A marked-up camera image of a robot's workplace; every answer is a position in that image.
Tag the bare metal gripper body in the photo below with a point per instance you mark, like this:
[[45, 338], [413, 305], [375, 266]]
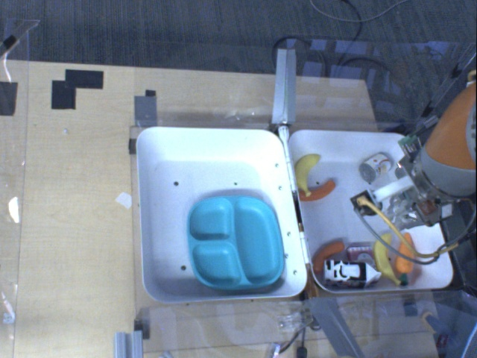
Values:
[[428, 207]]

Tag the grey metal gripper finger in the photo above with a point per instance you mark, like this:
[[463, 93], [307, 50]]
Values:
[[410, 221], [397, 204]]

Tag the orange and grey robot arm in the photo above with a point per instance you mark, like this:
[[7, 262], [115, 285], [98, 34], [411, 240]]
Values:
[[452, 136]]

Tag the orange carrot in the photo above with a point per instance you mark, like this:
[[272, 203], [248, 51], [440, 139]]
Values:
[[404, 261]]

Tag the white can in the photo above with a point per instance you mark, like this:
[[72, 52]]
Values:
[[374, 168]]

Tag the yellow banana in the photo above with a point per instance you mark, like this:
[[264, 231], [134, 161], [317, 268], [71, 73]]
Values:
[[384, 261], [303, 168]]

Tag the pink can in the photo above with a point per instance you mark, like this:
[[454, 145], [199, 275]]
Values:
[[360, 253]]

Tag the white plastic tray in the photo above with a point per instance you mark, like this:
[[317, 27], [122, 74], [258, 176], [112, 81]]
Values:
[[335, 222], [208, 162]]

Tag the orange sausage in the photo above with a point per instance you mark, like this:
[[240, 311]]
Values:
[[326, 252], [321, 192]]

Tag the black and white milk carton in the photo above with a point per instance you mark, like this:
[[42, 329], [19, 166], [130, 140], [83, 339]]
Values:
[[346, 273]]

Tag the blue divided plate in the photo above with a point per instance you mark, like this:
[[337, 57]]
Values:
[[253, 237]]

